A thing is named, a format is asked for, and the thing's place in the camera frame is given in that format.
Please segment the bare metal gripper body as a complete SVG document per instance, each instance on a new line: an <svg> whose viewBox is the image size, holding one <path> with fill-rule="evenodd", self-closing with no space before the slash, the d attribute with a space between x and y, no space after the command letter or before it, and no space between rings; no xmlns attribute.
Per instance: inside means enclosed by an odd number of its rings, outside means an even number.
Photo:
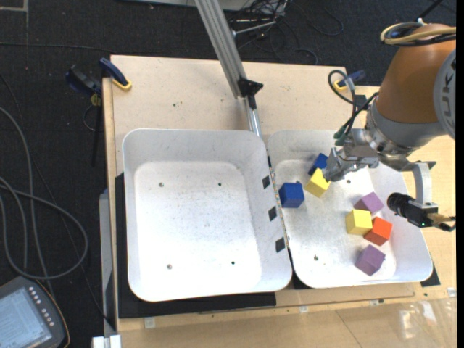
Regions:
<svg viewBox="0 0 464 348"><path fill-rule="evenodd" d="M403 146L388 138L372 120L364 128L355 128L345 138L339 150L339 160L354 160L362 163L362 168L376 168L380 164L396 171L409 164L408 157L414 148Z"/></svg>

